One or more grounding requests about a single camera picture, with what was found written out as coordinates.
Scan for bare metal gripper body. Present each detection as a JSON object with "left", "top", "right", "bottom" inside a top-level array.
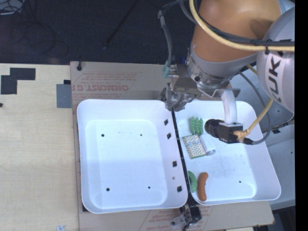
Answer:
[{"left": 171, "top": 63, "right": 232, "bottom": 99}]

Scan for green pea pods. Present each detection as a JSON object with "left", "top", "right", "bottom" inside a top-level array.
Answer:
[{"left": 190, "top": 116, "right": 204, "bottom": 136}]

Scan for white and yellow patterned packet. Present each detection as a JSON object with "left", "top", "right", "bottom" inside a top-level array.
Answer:
[{"left": 181, "top": 134, "right": 206, "bottom": 160}]

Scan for thin black rod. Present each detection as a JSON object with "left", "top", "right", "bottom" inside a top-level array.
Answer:
[{"left": 170, "top": 108, "right": 196, "bottom": 208}]

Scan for brown cardboard board red print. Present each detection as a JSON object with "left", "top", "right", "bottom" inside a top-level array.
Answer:
[{"left": 69, "top": 61, "right": 275, "bottom": 231}]

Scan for white plastic tray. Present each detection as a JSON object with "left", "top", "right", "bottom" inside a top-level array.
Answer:
[
  {"left": 77, "top": 99, "right": 189, "bottom": 214},
  {"left": 173, "top": 100, "right": 282, "bottom": 206}
]

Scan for green curved bean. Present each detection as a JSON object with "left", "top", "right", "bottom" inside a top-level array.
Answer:
[{"left": 187, "top": 170, "right": 198, "bottom": 193}]

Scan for orange-brown sausage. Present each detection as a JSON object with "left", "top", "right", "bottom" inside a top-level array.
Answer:
[{"left": 197, "top": 172, "right": 209, "bottom": 202}]

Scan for black cylinder on white bracket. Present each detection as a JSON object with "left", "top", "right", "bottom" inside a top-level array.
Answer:
[{"left": 204, "top": 90, "right": 244, "bottom": 144}]

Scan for black block with thin wires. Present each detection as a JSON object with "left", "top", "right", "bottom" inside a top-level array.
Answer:
[{"left": 188, "top": 205, "right": 202, "bottom": 224}]

